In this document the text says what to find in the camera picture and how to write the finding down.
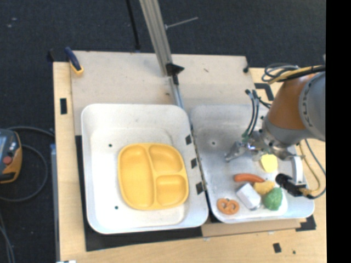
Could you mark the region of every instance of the pretzel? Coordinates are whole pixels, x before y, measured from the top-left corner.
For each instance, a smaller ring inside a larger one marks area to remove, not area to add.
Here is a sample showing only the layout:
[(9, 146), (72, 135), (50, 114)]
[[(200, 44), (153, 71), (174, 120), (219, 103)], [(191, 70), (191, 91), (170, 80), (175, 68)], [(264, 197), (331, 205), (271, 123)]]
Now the pretzel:
[(221, 198), (217, 200), (217, 208), (224, 214), (235, 214), (239, 211), (239, 204), (233, 199)]

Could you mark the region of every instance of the wooden table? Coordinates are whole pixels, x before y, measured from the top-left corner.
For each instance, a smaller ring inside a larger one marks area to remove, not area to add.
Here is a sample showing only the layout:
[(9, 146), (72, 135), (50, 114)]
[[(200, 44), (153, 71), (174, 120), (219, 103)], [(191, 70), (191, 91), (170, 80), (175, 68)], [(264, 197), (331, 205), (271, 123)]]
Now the wooden table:
[[(326, 197), (315, 200), (314, 230), (297, 231), (284, 225), (269, 223), (262, 227), (238, 226), (226, 236), (206, 236), (178, 241), (136, 244), (126, 247), (86, 251), (80, 183), (74, 132), (72, 86), (69, 64), (53, 65), (55, 131), (57, 153), (58, 196), (58, 261), (95, 262), (326, 262)], [(251, 68), (253, 82), (260, 82), (261, 68)], [(273, 87), (276, 93), (278, 86)], [(61, 109), (62, 99), (67, 110)], [(325, 166), (325, 143), (310, 140), (316, 156)], [(305, 145), (305, 153), (313, 168), (318, 168)], [(316, 182), (307, 170), (311, 188)], [(296, 220), (305, 225), (306, 219)]]

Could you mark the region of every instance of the emergency stop controller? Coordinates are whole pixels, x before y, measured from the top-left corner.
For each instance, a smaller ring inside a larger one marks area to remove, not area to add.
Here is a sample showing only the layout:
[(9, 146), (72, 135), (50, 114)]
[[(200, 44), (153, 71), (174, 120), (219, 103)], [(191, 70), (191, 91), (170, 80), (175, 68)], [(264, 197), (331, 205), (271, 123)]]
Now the emergency stop controller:
[(0, 184), (17, 179), (22, 166), (22, 145), (18, 134), (0, 129)]

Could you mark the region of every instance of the black floor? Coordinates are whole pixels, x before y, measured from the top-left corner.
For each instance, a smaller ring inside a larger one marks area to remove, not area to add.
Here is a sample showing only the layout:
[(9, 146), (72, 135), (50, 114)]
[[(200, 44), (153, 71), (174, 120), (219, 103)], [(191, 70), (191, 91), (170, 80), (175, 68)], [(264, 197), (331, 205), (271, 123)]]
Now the black floor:
[[(326, 0), (158, 0), (165, 24), (198, 17), (167, 31), (173, 54), (244, 55), (253, 67), (274, 62), (299, 66), (323, 63)], [(153, 52), (138, 0), (131, 0), (141, 52)], [(51, 50), (65, 61), (64, 48), (135, 51), (125, 0), (0, 0), (0, 128), (16, 125), (54, 129)], [(21, 131), (24, 144), (50, 164), (53, 140)], [(0, 196), (27, 196), (41, 184), (44, 168), (24, 150), (18, 180), (0, 185)], [(55, 262), (51, 173), (35, 198), (0, 201), (16, 262)], [(0, 262), (7, 262), (0, 236)]]

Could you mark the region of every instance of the red button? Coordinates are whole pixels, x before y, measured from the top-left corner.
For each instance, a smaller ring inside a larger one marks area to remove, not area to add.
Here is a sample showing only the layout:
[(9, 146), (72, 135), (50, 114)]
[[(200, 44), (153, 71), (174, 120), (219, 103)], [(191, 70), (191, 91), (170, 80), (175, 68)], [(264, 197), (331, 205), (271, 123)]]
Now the red button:
[(5, 164), (5, 165), (10, 165), (12, 163), (12, 158), (10, 156), (6, 156), (2, 159), (2, 162)]

